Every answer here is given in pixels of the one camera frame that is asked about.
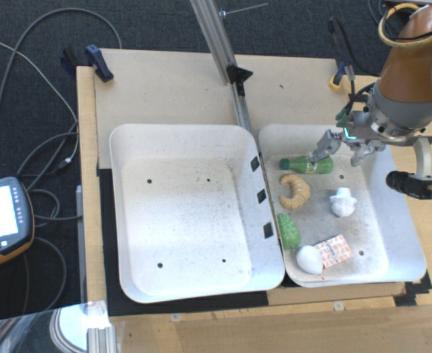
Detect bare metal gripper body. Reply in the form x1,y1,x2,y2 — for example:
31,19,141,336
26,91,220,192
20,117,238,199
342,110,422,152

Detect green plastic bottle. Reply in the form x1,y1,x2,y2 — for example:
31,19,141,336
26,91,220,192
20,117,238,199
279,154,335,176

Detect tan toy croissant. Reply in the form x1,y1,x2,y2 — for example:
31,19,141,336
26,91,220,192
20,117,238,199
278,173,311,210

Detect white toy cauliflower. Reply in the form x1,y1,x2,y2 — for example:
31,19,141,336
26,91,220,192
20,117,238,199
329,187,358,218

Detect white plastic tray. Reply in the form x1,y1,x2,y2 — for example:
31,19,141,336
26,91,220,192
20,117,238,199
258,124,428,288
108,123,287,304

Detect green toy grapes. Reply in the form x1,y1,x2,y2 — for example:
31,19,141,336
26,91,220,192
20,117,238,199
277,213,302,251

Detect orange patterned carton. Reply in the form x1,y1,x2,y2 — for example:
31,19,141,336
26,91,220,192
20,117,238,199
314,234,355,270

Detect white egg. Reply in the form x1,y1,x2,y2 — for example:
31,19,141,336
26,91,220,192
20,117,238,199
295,244,325,275

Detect pale wood board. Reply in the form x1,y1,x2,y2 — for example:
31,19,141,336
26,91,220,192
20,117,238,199
93,48,406,307

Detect black cylinder on white bracket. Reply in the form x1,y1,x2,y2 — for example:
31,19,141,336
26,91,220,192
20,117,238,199
386,135,432,202

